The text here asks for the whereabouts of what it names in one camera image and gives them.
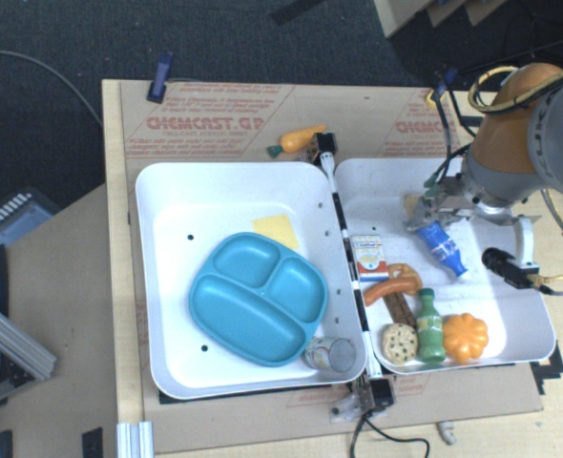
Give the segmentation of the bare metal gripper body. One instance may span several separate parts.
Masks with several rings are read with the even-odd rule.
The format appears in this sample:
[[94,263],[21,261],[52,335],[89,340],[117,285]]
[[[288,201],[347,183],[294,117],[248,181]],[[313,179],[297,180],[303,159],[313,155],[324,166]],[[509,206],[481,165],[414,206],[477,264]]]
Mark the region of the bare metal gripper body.
[[508,225],[513,219],[511,208],[492,198],[483,188],[471,183],[466,177],[445,177],[424,195],[429,210],[429,221],[436,221],[436,210],[455,210],[462,215],[462,220],[480,218],[496,225]]

